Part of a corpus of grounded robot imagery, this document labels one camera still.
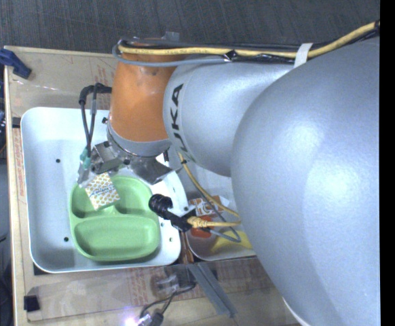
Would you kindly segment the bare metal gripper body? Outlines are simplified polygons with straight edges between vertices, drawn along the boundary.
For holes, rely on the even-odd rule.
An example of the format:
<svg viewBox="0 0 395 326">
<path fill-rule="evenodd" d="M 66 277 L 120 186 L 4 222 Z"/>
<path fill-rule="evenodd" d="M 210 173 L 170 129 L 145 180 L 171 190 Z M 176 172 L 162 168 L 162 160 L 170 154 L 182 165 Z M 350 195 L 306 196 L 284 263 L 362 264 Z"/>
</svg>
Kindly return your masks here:
<svg viewBox="0 0 395 326">
<path fill-rule="evenodd" d="M 117 146 L 109 141 L 95 145 L 91 151 L 92 172 L 97 175 L 97 166 L 109 161 L 122 161 L 121 169 L 129 170 L 149 185 L 159 183 L 174 172 L 172 168 L 159 162 L 155 156 L 134 155 L 126 150 L 117 149 Z"/>
</svg>

